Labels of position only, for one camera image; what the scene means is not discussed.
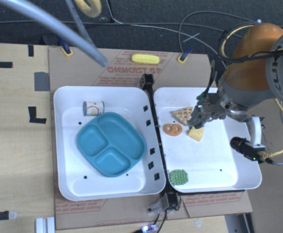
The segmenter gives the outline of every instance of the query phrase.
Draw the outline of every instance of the cardboard sheet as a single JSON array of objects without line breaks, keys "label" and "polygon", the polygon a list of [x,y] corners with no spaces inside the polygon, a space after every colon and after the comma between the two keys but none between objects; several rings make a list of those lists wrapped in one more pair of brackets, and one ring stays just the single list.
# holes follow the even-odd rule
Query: cardboard sheet
[{"label": "cardboard sheet", "polygon": [[[56,229],[71,229],[99,225],[116,225],[136,222],[153,222],[156,215],[147,215],[147,205],[156,202],[160,195],[125,197],[105,200],[69,201],[58,189],[56,141],[54,132],[53,94],[61,86],[137,86],[142,74],[154,75],[153,89],[159,87],[205,87],[210,75],[207,55],[189,54],[179,64],[179,53],[136,50],[100,49],[109,61],[106,68],[80,50],[65,57],[60,47],[49,47],[52,147],[54,161]],[[160,57],[158,65],[137,64],[131,61],[134,53],[149,53]],[[195,194],[182,196],[179,211],[167,219],[195,218],[252,212],[247,191]]]}]

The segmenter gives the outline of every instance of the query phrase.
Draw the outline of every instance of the metal bracket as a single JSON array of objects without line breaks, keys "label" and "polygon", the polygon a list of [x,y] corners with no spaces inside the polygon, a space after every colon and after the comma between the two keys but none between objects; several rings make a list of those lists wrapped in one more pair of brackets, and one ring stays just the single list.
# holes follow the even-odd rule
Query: metal bracket
[{"label": "metal bracket", "polygon": [[34,222],[35,233],[55,233],[55,219],[54,217],[36,218]]},{"label": "metal bracket", "polygon": [[261,144],[262,139],[262,126],[261,121],[265,117],[263,116],[251,116],[248,121],[246,121],[246,125],[248,128],[248,132],[250,135],[250,144],[253,148],[261,148],[264,147]]},{"label": "metal bracket", "polygon": [[173,189],[173,187],[168,182],[169,180],[168,171],[166,169],[166,163],[165,163],[164,152],[163,152],[163,147],[162,147],[162,140],[160,136],[160,130],[159,130],[159,125],[158,125],[158,120],[157,120],[157,115],[156,115],[156,110],[155,110],[155,103],[154,103],[154,98],[153,98],[153,88],[152,88],[153,84],[154,84],[153,74],[143,74],[142,75],[142,78],[140,80],[140,86],[143,90],[146,90],[148,92],[152,117],[153,117],[153,121],[155,125],[156,136],[157,136],[157,140],[159,143],[160,154],[161,154],[161,159],[162,159],[163,168],[164,168],[164,174],[165,174],[167,182],[166,182],[166,186],[164,190],[162,191],[161,201],[160,202],[158,201],[157,204],[153,204],[153,208],[148,207],[148,209],[150,208],[151,211],[152,210],[159,211],[162,208],[167,209],[167,210],[179,210],[180,204],[181,204],[179,195],[177,191]]}]

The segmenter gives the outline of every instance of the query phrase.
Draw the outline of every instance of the cheese block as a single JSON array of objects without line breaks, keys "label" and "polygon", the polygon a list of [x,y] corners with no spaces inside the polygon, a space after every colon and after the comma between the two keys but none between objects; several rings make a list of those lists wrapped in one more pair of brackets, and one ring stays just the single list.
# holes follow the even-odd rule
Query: cheese block
[{"label": "cheese block", "polygon": [[192,137],[198,142],[201,141],[203,134],[204,134],[204,128],[196,129],[192,127],[192,129],[190,129],[190,131],[188,132],[188,136]]},{"label": "cheese block", "polygon": [[193,111],[193,107],[191,106],[173,111],[172,114],[180,123],[184,125],[188,125],[187,120],[191,118],[192,111]]}]

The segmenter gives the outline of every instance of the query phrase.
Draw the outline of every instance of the white cable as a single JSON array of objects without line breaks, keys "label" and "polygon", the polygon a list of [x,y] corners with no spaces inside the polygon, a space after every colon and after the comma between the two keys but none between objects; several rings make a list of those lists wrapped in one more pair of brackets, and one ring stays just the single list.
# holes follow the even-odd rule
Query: white cable
[{"label": "white cable", "polygon": [[189,38],[183,40],[182,43],[187,42],[188,40],[191,40],[192,38],[198,36],[199,34],[200,34],[200,33],[196,33],[195,35],[193,35],[193,36],[191,36],[191,37],[189,37]]},{"label": "white cable", "polygon": [[[168,31],[171,31],[171,32],[175,32],[175,33],[178,33],[179,31],[176,31],[176,30],[173,30],[173,29],[167,29],[167,28],[162,28],[162,27],[157,27],[157,26],[150,26],[150,25],[138,25],[138,24],[132,24],[132,26],[137,26],[137,27],[146,27],[146,28],[155,28],[155,29],[163,29],[163,30],[168,30]],[[183,34],[185,36],[188,36],[192,39],[195,39],[199,42],[201,42],[203,45],[205,45],[206,47],[208,47],[209,49],[211,49],[215,54],[217,54],[216,50],[214,50],[211,46],[209,46],[207,43],[203,42],[202,40],[198,39],[198,38],[195,38],[194,35],[189,35],[189,34],[186,34],[186,33],[182,33],[180,32],[180,34]]]},{"label": "white cable", "polygon": [[48,14],[33,3],[27,0],[0,0],[0,4],[38,22],[70,44],[79,47],[88,56],[97,61],[102,67],[106,67],[108,65],[108,60],[88,41],[80,37],[57,18]]},{"label": "white cable", "polygon": [[107,2],[108,10],[109,10],[109,13],[110,13],[110,16],[111,16],[112,20],[113,20],[113,21],[115,21],[116,23],[122,24],[122,22],[120,22],[120,21],[116,20],[116,19],[113,17],[113,14],[112,14],[112,10],[111,10],[111,7],[110,7],[110,4],[109,4],[109,1],[108,1],[108,0],[106,0],[106,2]]}]

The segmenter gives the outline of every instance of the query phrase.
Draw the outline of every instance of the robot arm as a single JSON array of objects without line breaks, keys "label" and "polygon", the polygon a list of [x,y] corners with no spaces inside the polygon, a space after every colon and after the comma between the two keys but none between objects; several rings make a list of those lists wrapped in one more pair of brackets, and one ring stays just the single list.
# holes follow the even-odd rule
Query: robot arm
[{"label": "robot arm", "polygon": [[[231,58],[224,53],[227,39],[236,31],[249,28]],[[197,99],[188,126],[198,129],[214,119],[231,117],[247,124],[250,141],[232,139],[231,146],[251,160],[261,145],[264,117],[248,116],[246,111],[264,100],[283,102],[283,29],[271,23],[241,25],[232,29],[219,44],[221,59],[230,64],[220,77],[216,93],[202,93]]]}]

